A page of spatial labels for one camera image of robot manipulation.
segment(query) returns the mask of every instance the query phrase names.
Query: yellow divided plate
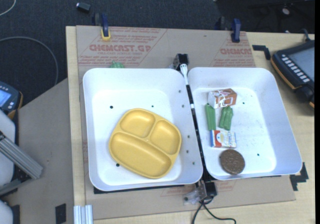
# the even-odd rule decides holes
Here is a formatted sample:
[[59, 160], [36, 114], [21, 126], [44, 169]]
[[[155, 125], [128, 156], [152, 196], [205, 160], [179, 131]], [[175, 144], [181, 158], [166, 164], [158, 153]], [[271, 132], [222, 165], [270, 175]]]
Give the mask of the yellow divided plate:
[[132, 109], [117, 123], [109, 151], [121, 166], [158, 179], [174, 165], [181, 141], [180, 131], [167, 119], [144, 109]]

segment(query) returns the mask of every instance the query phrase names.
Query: screen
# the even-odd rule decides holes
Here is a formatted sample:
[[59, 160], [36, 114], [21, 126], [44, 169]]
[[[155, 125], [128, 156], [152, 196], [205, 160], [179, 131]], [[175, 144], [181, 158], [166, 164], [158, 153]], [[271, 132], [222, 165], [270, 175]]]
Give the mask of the screen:
[[11, 94], [0, 90], [0, 107], [2, 107], [5, 102], [10, 98]]
[[315, 81], [315, 49], [314, 47], [291, 54], [290, 59], [304, 71], [306, 75]]

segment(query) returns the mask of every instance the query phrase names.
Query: blue clamp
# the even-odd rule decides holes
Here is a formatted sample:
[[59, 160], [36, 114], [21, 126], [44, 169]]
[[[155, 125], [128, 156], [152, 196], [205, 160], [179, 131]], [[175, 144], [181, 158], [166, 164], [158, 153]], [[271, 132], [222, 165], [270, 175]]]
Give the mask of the blue clamp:
[[108, 26], [108, 19], [106, 14], [104, 13], [102, 13], [101, 15], [99, 13], [93, 14], [92, 24], [101, 26], [101, 37], [103, 40], [110, 40], [111, 34], [110, 34], [110, 29]]
[[233, 19], [231, 27], [233, 31], [233, 33], [231, 33], [232, 42], [240, 42], [240, 28], [241, 28], [240, 20], [237, 18]]

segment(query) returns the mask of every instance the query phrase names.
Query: white tray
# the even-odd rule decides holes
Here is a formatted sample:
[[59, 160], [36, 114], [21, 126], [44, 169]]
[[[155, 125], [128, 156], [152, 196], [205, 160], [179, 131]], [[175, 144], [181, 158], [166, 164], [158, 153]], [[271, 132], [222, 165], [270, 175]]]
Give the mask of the white tray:
[[[218, 180], [289, 175], [302, 167], [274, 76], [262, 68], [194, 68], [188, 73], [206, 169]], [[210, 146], [204, 106], [208, 92], [232, 88], [237, 93], [232, 106], [231, 131], [245, 160], [238, 175], [225, 172], [219, 163], [223, 148]], [[220, 110], [216, 110], [219, 123]]]
[[[94, 68], [83, 77], [89, 176], [102, 191], [196, 183], [202, 176], [197, 136], [185, 82], [172, 69]], [[177, 126], [182, 136], [170, 172], [159, 179], [137, 175], [113, 160], [109, 137], [128, 110], [152, 111]]]

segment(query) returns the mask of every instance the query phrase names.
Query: black floor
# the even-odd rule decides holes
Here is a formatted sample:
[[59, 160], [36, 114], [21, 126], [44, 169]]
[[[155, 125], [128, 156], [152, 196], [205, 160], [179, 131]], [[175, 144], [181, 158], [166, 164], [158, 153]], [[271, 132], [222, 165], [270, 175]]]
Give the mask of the black floor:
[[[13, 1], [0, 0], [0, 14]], [[79, 11], [78, 2], [89, 3], [90, 13]], [[289, 16], [281, 13], [286, 3], [294, 3]], [[66, 78], [65, 27], [91, 25], [93, 12], [105, 12], [110, 26], [214, 29], [223, 16], [230, 24], [238, 18], [245, 31], [315, 33], [314, 0], [16, 0], [0, 15], [0, 81], [20, 90], [27, 104]], [[45, 46], [25, 38], [2, 41], [7, 37]]]

